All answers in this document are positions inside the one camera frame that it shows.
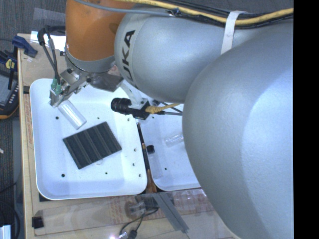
black ridged mat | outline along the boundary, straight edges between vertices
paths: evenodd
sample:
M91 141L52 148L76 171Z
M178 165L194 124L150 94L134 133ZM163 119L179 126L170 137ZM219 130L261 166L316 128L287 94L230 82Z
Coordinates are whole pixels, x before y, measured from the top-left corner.
M68 136L63 141L79 169L122 149L106 122Z

green connector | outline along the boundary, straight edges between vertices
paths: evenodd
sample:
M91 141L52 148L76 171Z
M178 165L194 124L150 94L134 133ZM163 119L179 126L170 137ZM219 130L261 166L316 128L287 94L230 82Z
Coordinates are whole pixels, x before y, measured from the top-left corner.
M57 84L54 90L55 94L59 95L62 92L61 84Z
M57 83L58 83L58 80L54 78L53 82L51 83L51 89L54 90L56 88Z

yellow cable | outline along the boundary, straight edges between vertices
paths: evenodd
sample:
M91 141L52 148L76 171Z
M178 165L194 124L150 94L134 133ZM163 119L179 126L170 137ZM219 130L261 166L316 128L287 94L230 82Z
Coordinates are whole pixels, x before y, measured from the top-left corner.
M150 114L156 114L156 113L161 112L161 111L163 111L165 109L172 108L172 107L175 107L175 106L178 106L178 105L179 104L171 104L171 105L161 106L161 107L148 106L148 107L146 107L145 112L150 113Z
M155 1L155 0L115 0L115 1L141 3L141 4L151 5L151 6L162 7L165 9L175 9L176 7L178 7L178 9L181 12L184 12L184 13L187 13L190 15L202 15L202 16L205 16L207 18L211 18L213 20L221 22L221 23L226 23L226 20L227 20L224 17L216 16L216 15L205 13L205 12L196 11L193 9L188 9L188 8L185 8L182 6L177 6L177 5L173 5L173 4L169 4L169 3L161 2L161 1ZM250 25L250 24L261 23L261 22L267 21L269 19L288 15L288 14L293 13L293 12L294 12L294 8L289 8L289 9L283 9L283 10L275 11L272 13L268 13L268 14L265 14L262 16L249 18L249 19L238 19L238 20L236 20L236 25L240 26L240 25Z

wooden table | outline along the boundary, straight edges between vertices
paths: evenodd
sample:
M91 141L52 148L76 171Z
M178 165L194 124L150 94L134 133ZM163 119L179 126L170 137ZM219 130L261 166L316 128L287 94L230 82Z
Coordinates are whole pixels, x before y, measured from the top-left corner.
M131 220L125 206L134 196L94 199L41 201L36 186L32 121L28 91L30 84L39 78L52 78L53 70L43 49L30 40L29 34L20 34L38 50L35 58L18 51L19 112L23 174L24 232L25 238L110 238L118 236L121 227ZM65 70L64 59L58 60ZM146 238L232 238L201 189L173 192L175 203L189 230L187 235L175 231L161 210L143 220L137 239ZM43 227L32 227L33 221L42 221Z

gray cable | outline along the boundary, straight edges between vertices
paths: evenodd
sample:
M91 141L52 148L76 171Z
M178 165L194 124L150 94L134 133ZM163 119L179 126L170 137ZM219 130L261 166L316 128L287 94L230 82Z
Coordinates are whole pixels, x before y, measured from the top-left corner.
M150 14L150 15L162 16L162 17L174 17L173 15L169 14L168 12L157 12L157 11L151 11L151 10L136 10L136 9L119 9L119 8L101 6L101 5L86 2L83 0L75 0L75 1L79 2L81 4L84 4L84 5L87 5L87 6L97 8L97 9L108 10L108 11L113 11L113 12L139 13L139 14Z

